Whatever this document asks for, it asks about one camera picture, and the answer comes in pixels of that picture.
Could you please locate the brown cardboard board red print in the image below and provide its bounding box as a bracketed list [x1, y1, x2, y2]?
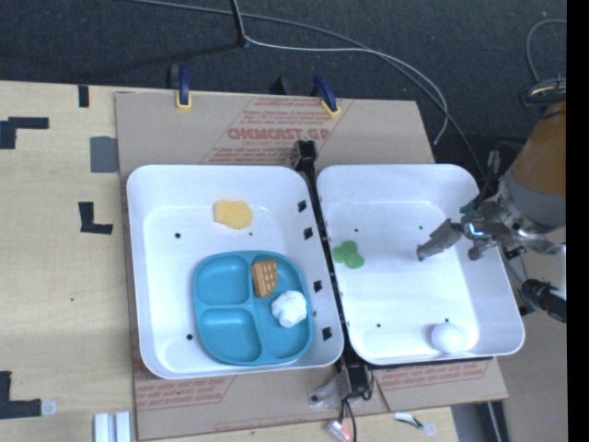
[113, 90, 510, 442]

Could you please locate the white egg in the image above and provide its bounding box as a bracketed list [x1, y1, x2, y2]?
[430, 321, 467, 355]

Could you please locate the black block with thin wires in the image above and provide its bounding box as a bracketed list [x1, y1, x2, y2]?
[292, 139, 319, 172]
[342, 362, 375, 401]

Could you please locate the orange toy waffle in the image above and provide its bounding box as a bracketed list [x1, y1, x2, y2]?
[250, 259, 280, 299]

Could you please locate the black cylinder on white bracket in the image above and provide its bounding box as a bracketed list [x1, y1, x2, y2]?
[519, 241, 568, 325]

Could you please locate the white plastic tray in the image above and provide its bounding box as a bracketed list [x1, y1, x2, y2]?
[125, 163, 346, 381]
[316, 163, 526, 367]

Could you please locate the green toy broccoli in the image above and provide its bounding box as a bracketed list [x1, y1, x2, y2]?
[331, 239, 366, 271]

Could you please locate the yellow toy potato chip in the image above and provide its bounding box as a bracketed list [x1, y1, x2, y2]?
[213, 199, 254, 230]

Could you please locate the thin black rod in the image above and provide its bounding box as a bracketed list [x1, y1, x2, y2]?
[301, 167, 356, 368]

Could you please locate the white toy cauliflower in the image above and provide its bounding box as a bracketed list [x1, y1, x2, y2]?
[270, 288, 308, 329]

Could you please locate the blue divided plate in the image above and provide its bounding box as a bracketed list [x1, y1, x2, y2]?
[191, 250, 316, 366]

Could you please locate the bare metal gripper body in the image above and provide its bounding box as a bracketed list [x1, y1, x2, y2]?
[462, 199, 561, 253]

